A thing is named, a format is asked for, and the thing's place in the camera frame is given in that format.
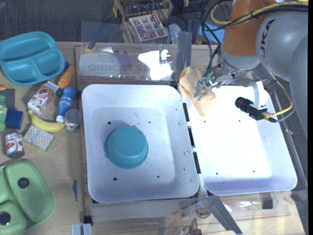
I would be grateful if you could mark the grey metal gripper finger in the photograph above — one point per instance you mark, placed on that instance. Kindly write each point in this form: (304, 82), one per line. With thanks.
(201, 89)

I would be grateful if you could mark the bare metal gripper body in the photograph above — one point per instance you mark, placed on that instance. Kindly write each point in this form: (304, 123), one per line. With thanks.
(227, 73)

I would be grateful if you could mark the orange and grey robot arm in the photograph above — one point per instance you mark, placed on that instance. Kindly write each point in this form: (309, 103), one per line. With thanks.
(281, 40)

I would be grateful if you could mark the white plastic tray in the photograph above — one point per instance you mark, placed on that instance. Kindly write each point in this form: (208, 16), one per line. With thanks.
(239, 150)
(161, 141)

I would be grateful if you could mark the teal bowl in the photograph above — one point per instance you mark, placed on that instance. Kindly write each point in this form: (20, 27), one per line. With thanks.
(126, 147)

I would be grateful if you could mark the grey can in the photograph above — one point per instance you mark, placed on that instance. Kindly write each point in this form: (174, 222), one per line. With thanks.
(72, 121)

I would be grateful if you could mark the blue bottle white cap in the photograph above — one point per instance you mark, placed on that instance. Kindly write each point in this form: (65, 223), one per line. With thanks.
(66, 99)

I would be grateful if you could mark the yellow banana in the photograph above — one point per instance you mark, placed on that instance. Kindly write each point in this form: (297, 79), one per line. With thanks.
(46, 126)

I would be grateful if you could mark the white and brown milk carton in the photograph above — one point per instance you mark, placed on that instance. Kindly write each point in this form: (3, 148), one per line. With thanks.
(40, 99)

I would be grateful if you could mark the white patterned packet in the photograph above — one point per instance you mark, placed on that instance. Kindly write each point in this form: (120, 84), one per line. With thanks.
(38, 138)

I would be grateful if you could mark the blue divided plate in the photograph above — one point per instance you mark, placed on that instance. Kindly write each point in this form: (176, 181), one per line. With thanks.
(29, 57)

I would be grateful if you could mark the blue cube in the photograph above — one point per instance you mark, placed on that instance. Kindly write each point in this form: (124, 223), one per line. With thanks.
(14, 119)

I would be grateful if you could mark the red and white can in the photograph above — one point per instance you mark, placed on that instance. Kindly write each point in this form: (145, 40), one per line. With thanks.
(14, 146)

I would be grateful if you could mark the small orange carrot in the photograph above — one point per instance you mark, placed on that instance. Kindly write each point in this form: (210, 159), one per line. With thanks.
(2, 87)

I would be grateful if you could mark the green bottle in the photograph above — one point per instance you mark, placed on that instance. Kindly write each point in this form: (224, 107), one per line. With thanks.
(2, 111)

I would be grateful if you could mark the green divided plate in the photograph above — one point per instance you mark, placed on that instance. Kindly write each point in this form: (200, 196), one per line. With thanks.
(27, 202)

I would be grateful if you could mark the black cylinder on white bracket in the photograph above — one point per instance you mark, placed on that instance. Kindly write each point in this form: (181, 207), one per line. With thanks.
(247, 105)

